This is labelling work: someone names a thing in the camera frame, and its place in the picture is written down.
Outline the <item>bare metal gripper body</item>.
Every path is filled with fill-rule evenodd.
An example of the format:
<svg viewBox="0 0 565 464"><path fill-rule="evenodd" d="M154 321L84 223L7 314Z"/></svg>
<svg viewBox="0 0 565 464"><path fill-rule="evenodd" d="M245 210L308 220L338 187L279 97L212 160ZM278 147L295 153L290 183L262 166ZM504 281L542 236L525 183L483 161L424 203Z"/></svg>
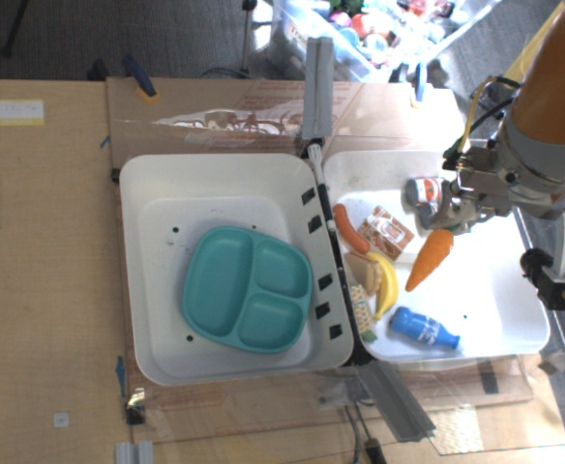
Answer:
<svg viewBox="0 0 565 464"><path fill-rule="evenodd" d="M565 182L533 169L501 145L469 148L457 172L455 194L487 218L520 208L536 218L555 219L565 198Z"/></svg>

